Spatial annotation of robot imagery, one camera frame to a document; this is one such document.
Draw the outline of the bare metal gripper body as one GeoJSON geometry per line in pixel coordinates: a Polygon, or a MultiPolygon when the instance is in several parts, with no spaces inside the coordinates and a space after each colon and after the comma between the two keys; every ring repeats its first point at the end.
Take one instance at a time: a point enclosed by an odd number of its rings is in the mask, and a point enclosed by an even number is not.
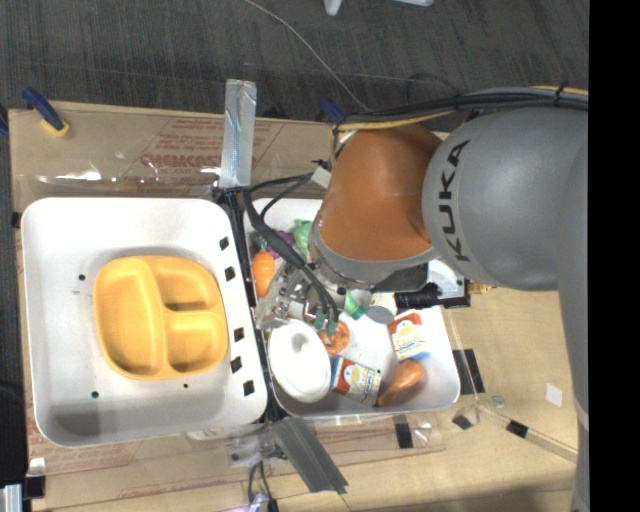
{"type": "Polygon", "coordinates": [[[283,320],[296,319],[309,325],[337,325],[341,316],[359,319],[369,307],[371,291],[349,289],[330,283],[317,272],[317,283],[299,270],[300,282],[294,295],[280,295],[283,320]]]}

